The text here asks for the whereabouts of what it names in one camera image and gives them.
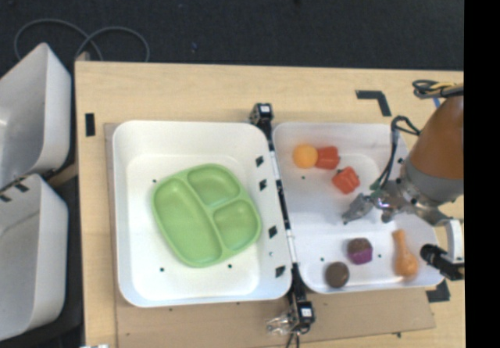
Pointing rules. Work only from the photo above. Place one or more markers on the purple cupcake with brown top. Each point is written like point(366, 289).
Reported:
point(359, 252)

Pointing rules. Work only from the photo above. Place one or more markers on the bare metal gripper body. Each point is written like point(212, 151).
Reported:
point(402, 198)

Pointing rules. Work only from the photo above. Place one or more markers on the black cylinder on white bracket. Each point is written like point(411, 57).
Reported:
point(439, 258)

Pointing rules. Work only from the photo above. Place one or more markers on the thin black and white rod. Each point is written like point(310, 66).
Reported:
point(282, 201)

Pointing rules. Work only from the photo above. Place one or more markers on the green divided plate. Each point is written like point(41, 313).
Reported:
point(195, 221)

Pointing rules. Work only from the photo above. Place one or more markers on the orange ball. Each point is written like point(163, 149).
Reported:
point(304, 156)

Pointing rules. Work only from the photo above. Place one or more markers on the white plastic tray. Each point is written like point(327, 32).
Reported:
point(195, 288)
point(316, 217)

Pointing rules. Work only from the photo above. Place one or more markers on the red-orange toy pepper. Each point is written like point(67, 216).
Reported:
point(346, 180)
point(328, 158)

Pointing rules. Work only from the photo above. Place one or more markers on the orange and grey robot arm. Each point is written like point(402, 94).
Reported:
point(439, 143)

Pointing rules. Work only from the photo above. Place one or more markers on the brown round biscuit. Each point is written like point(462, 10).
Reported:
point(337, 274)

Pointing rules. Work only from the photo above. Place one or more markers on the orange toy squash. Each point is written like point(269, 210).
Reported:
point(405, 262)

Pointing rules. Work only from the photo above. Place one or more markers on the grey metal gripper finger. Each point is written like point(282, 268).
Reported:
point(357, 210)
point(387, 215)

